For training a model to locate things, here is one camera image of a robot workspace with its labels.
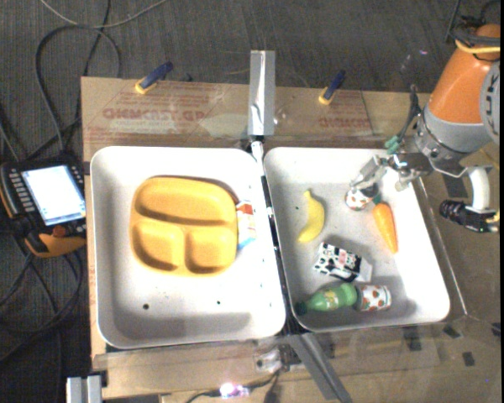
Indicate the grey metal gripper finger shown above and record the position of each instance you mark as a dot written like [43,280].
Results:
[405,179]
[371,172]

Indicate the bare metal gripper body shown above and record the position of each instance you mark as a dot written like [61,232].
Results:
[416,163]

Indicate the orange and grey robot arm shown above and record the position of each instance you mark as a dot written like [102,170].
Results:
[458,90]

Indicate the white can with orange print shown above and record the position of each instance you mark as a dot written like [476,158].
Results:
[356,200]

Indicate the orange carrot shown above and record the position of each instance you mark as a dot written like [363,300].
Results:
[386,225]

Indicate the yellow banana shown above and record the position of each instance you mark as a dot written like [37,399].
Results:
[314,218]

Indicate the black and white cow-print carton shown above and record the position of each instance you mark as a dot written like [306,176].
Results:
[338,262]

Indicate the white plastic tray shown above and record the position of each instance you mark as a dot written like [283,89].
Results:
[416,284]
[185,309]

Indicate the white can with strawberry print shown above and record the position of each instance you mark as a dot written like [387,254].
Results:
[374,297]

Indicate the green bottle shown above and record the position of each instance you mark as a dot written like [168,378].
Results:
[332,299]

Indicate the white orange and blue carton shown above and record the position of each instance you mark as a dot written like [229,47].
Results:
[245,225]

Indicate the orange divided plate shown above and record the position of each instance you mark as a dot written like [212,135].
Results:
[180,225]

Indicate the brown cardboard board red print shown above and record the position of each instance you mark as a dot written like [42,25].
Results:
[159,116]

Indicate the black cylinder on white bracket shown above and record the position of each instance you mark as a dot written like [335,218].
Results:
[466,214]

